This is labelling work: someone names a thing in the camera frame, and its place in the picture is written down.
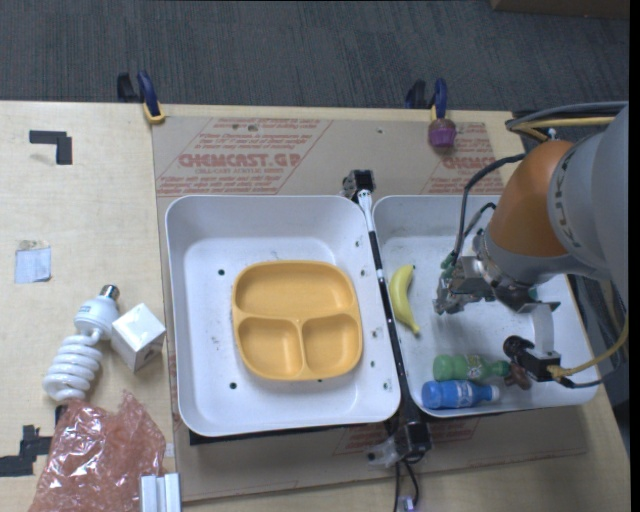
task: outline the plastic bag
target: plastic bag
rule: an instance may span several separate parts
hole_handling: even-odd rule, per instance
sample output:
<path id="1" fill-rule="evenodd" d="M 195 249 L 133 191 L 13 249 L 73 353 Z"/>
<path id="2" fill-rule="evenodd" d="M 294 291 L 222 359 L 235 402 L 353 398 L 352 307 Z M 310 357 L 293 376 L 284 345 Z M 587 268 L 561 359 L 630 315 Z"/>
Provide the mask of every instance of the plastic bag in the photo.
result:
<path id="1" fill-rule="evenodd" d="M 166 442 L 125 391 L 117 413 L 72 400 L 60 417 L 29 512 L 138 511 L 139 479 L 163 473 Z"/>

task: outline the gray carpet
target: gray carpet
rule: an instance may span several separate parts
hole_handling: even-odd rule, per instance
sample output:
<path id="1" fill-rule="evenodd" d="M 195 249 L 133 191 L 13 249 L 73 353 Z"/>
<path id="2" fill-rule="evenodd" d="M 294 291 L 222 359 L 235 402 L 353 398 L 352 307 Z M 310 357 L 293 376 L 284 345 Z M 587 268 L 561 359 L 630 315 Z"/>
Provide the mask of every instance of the gray carpet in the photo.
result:
<path id="1" fill-rule="evenodd" d="M 628 19 L 486 0 L 2 0 L 0 100 L 115 102 L 146 70 L 167 104 L 402 108 L 444 77 L 451 109 L 537 110 L 628 100 L 629 39 Z"/>

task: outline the purple knob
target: purple knob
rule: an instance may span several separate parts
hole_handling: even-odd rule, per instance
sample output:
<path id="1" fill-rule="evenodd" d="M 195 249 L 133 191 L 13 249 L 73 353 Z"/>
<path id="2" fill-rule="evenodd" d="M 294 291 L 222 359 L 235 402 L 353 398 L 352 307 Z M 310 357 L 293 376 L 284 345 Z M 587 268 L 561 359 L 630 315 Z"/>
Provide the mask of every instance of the purple knob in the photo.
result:
<path id="1" fill-rule="evenodd" d="M 429 125 L 429 142 L 435 148 L 450 148 L 456 138 L 456 125 L 445 117 L 435 119 Z"/>

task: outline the cardboard sheet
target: cardboard sheet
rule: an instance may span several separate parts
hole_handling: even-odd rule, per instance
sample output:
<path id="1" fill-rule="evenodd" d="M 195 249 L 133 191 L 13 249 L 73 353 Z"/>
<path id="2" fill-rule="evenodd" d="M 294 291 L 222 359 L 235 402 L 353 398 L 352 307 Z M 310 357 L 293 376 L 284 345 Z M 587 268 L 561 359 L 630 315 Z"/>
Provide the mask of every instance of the cardboard sheet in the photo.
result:
<path id="1" fill-rule="evenodd" d="M 190 444 L 175 392 L 164 216 L 173 200 L 189 194 L 337 194 L 343 178 L 354 169 L 373 171 L 374 200 L 385 195 L 460 193 L 476 171 L 494 161 L 485 126 L 459 123 L 454 148 L 436 152 L 427 143 L 425 123 L 169 117 L 153 128 L 153 153 L 176 467 L 183 500 L 392 476 L 393 469 L 372 466 L 366 458 L 367 449 L 386 438 L 378 424 Z M 473 192 L 499 195 L 500 174 L 489 175 Z M 562 425 L 561 432 L 557 425 Z M 416 466 L 418 472 L 586 450 L 577 411 L 566 407 L 438 420 L 430 430 L 434 447 Z"/>

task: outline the plastic water bottle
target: plastic water bottle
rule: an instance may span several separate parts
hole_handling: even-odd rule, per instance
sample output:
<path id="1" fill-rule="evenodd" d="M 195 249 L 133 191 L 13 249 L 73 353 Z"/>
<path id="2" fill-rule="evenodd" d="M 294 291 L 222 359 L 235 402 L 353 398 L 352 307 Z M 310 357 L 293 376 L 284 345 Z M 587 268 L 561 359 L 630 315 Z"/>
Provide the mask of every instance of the plastic water bottle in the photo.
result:
<path id="1" fill-rule="evenodd" d="M 461 409 L 474 407 L 482 401 L 495 402 L 499 398 L 497 386 L 470 380 L 430 380 L 422 386 L 422 403 L 427 409 Z"/>
<path id="2" fill-rule="evenodd" d="M 491 377 L 506 377 L 510 371 L 507 361 L 491 363 L 476 354 L 440 354 L 433 360 L 433 378 L 437 381 L 464 379 L 482 382 Z"/>

